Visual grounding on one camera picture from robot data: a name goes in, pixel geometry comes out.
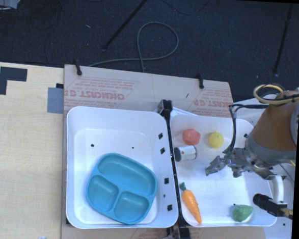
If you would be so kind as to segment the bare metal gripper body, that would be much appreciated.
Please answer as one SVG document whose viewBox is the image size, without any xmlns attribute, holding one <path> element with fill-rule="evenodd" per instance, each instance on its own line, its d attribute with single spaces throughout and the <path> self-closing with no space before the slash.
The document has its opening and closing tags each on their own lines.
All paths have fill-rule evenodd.
<svg viewBox="0 0 299 239">
<path fill-rule="evenodd" d="M 265 163 L 247 148 L 233 148 L 225 154 L 225 162 L 226 166 L 231 168 L 235 178 L 240 177 L 244 172 L 253 172 L 264 180 L 274 178 L 274 173 L 271 171 L 273 166 Z"/>
</svg>

